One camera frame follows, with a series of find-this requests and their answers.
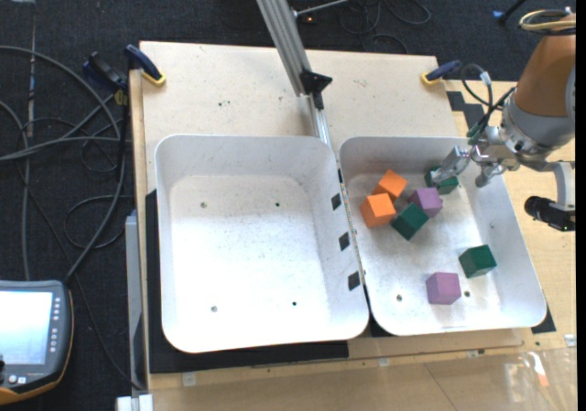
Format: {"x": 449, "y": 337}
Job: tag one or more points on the orange cube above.
{"x": 377, "y": 211}
{"x": 391, "y": 183}

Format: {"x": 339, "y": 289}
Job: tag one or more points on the purple cube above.
{"x": 428, "y": 199}
{"x": 442, "y": 288}

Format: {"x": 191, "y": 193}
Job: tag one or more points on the pale wood board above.
{"x": 229, "y": 89}

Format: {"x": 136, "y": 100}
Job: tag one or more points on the black cylinder on white bracket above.
{"x": 547, "y": 212}

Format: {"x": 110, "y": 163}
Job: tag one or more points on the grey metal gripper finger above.
{"x": 453, "y": 164}
{"x": 487, "y": 175}

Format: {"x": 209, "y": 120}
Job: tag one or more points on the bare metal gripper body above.
{"x": 496, "y": 148}

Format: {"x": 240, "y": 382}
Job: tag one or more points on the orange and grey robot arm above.
{"x": 547, "y": 75}

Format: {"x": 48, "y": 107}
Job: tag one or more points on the white plastic tray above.
{"x": 247, "y": 253}
{"x": 426, "y": 258}

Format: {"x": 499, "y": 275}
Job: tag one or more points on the green cube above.
{"x": 409, "y": 220}
{"x": 477, "y": 261}
{"x": 451, "y": 186}

